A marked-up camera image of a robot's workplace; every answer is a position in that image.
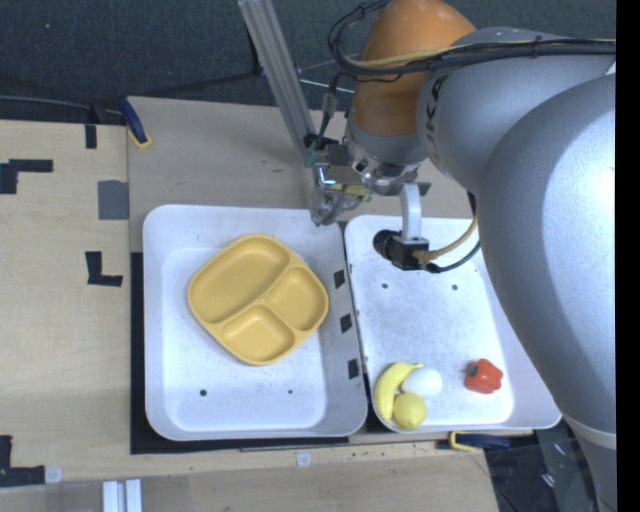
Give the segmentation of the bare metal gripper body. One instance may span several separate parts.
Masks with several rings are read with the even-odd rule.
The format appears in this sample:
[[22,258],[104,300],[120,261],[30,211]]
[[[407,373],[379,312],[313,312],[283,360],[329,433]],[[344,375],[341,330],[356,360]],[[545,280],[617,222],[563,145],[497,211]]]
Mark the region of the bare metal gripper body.
[[326,144],[313,155],[316,185],[323,191],[368,197],[398,195],[414,182],[420,164],[380,161],[360,146]]

